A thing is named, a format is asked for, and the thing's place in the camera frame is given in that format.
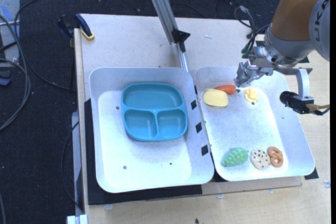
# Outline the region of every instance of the green toy grapes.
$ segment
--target green toy grapes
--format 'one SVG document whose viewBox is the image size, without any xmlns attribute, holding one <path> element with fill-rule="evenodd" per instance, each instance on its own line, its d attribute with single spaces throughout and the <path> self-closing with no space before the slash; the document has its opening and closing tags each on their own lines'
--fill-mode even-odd
<svg viewBox="0 0 336 224">
<path fill-rule="evenodd" d="M 222 165 L 225 167 L 240 165 L 243 164 L 247 158 L 248 151 L 241 147 L 236 147 L 227 154 L 222 162 Z"/>
</svg>

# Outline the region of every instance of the white tray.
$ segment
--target white tray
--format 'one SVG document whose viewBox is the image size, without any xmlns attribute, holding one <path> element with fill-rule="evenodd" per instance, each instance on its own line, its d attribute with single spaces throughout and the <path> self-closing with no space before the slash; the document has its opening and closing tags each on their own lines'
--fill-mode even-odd
<svg viewBox="0 0 336 224">
<path fill-rule="evenodd" d="M 203 102 L 203 93 L 207 89 L 234 84 L 236 72 L 236 67 L 214 67 L 202 68 L 195 74 L 195 84 L 218 174 L 228 181 L 310 174 L 315 163 L 298 115 L 279 100 L 280 94 L 288 90 L 282 74 L 274 72 L 272 76 L 255 80 L 247 87 L 253 88 L 259 95 L 255 104 L 245 100 L 245 88 L 239 88 L 240 93 L 228 94 L 227 107 L 216 108 Z M 256 148 L 266 151 L 270 146 L 276 146 L 284 154 L 280 168 L 270 165 L 265 170 L 258 170 L 249 158 L 242 165 L 222 165 L 225 154 L 231 148 L 242 147 L 250 153 Z"/>
<path fill-rule="evenodd" d="M 204 130 L 196 129 L 201 115 L 194 82 L 181 68 L 95 69 L 90 75 L 96 177 L 110 193 L 204 184 L 214 166 Z M 135 82 L 162 82 L 177 87 L 187 107 L 188 129 L 180 138 L 163 142 L 141 142 L 125 131 L 122 90 Z"/>
</svg>

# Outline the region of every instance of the orange toy carrot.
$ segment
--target orange toy carrot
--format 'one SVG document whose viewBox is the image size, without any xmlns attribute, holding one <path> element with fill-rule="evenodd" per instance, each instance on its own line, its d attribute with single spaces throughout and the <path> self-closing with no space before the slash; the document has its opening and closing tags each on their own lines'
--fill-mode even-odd
<svg viewBox="0 0 336 224">
<path fill-rule="evenodd" d="M 223 85 L 223 86 L 217 87 L 216 90 L 226 92 L 227 94 L 235 94 L 236 86 L 235 85 Z"/>
</svg>

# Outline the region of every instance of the black clamp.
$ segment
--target black clamp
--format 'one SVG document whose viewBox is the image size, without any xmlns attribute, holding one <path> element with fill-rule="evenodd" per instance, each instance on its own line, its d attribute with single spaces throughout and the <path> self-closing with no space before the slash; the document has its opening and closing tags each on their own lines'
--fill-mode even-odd
<svg viewBox="0 0 336 224">
<path fill-rule="evenodd" d="M 0 67 L 0 86 L 8 86 L 11 80 L 10 69 L 8 67 Z"/>
<path fill-rule="evenodd" d="M 83 19 L 83 17 L 80 14 L 75 15 L 75 19 L 78 23 L 78 27 L 80 28 L 81 33 L 85 36 L 87 40 L 93 40 L 95 38 L 95 35 L 90 30 L 90 27 L 86 23 L 86 21 Z M 74 42 L 74 29 L 69 22 L 66 15 L 62 15 L 60 19 L 57 21 L 58 29 L 61 31 L 61 33 L 68 39 L 70 39 L 70 46 L 73 47 Z"/>
<path fill-rule="evenodd" d="M 180 30 L 174 29 L 172 35 L 176 44 L 179 44 L 181 52 L 185 52 L 184 42 L 190 36 L 190 33 L 186 33 Z"/>
</svg>

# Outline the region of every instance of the yellow clamp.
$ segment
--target yellow clamp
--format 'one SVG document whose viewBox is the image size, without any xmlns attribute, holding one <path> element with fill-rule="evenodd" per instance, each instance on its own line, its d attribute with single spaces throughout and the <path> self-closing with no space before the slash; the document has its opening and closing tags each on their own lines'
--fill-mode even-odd
<svg viewBox="0 0 336 224">
<path fill-rule="evenodd" d="M 80 31 L 87 40 L 93 40 L 95 38 L 95 35 L 93 32 L 91 32 L 92 33 L 91 36 L 88 36 L 82 29 Z"/>
</svg>

